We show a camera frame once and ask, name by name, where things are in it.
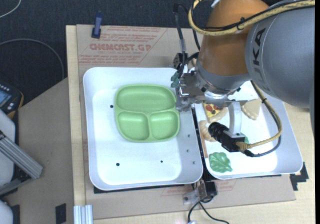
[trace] black electronic device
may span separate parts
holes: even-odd
[[[23,94],[14,86],[0,79],[0,109],[11,119],[22,106]]]

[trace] yellow cable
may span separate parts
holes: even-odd
[[[196,8],[196,6],[203,0],[195,0],[193,3],[193,9]],[[188,12],[188,21],[192,29],[194,29],[196,32],[203,34],[203,35],[209,35],[209,36],[219,36],[219,35],[226,35],[226,34],[233,34],[238,32],[239,30],[243,30],[244,28],[255,24],[263,19],[266,19],[268,17],[280,14],[282,12],[292,10],[292,9],[298,9],[298,8],[305,8],[305,7],[311,7],[315,6],[316,0],[304,0],[304,1],[299,1],[299,2],[293,2],[290,4],[286,4],[284,6],[279,6],[274,9],[271,9],[265,13],[262,13],[248,21],[243,22],[242,24],[239,24],[237,27],[233,27],[230,29],[226,29],[223,31],[208,31],[201,29],[195,23],[193,22],[193,17],[192,17],[192,10],[190,9]]]
[[[265,98],[263,93],[261,92],[261,90],[257,87],[257,85],[252,82],[252,85],[255,89],[255,91],[257,92],[257,94],[259,95],[260,98]],[[269,107],[269,109],[272,111],[272,113],[274,114],[275,118],[277,119],[278,121],[278,133],[271,137],[271,138],[268,138],[268,139],[265,139],[265,140],[262,140],[262,141],[259,141],[259,142],[256,142],[256,143],[253,143],[253,144],[246,144],[244,142],[237,142],[236,145],[239,147],[239,150],[241,152],[244,152],[246,149],[250,149],[250,148],[253,148],[253,147],[256,147],[256,146],[260,146],[260,145],[263,145],[263,144],[266,144],[266,143],[269,143],[277,138],[279,138],[281,136],[281,133],[282,133],[282,123],[281,123],[281,120],[278,116],[278,114],[276,113],[276,111],[274,110],[274,108],[270,105],[270,103],[268,102],[267,99],[264,99],[263,102]]]

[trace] black carpet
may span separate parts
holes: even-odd
[[[93,24],[97,11],[103,13],[103,25],[175,27],[174,3],[187,7],[194,0],[22,0],[13,13],[0,18],[0,43],[27,38],[52,47],[62,59],[67,76],[66,25]],[[280,0],[265,0],[269,5]],[[0,16],[10,11],[18,0],[0,0]],[[197,13],[205,24],[207,11]],[[186,17],[181,26],[188,28]],[[56,55],[36,42],[12,42],[0,46],[0,79],[22,91],[24,103],[49,89],[62,79]]]

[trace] table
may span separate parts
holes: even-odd
[[[70,107],[70,129],[72,146],[73,196],[75,205],[86,205],[84,160],[82,143],[82,126],[80,113],[80,86],[78,75],[76,26],[66,27],[68,87]],[[293,131],[304,159],[309,179],[299,183],[295,193],[296,200],[289,202],[264,203],[248,206],[235,206],[209,209],[214,217],[225,219],[229,223],[315,223],[315,152],[309,112],[285,104]],[[95,224],[103,223],[186,223],[186,211],[148,214],[130,217],[117,217],[95,220]],[[192,212],[192,219],[197,223],[212,223],[204,211]]]

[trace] blue clip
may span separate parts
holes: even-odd
[[[94,22],[94,28],[92,29],[91,37],[95,39],[100,39],[100,33],[101,33],[101,22],[102,22],[102,12],[98,11],[95,15],[95,22]]]

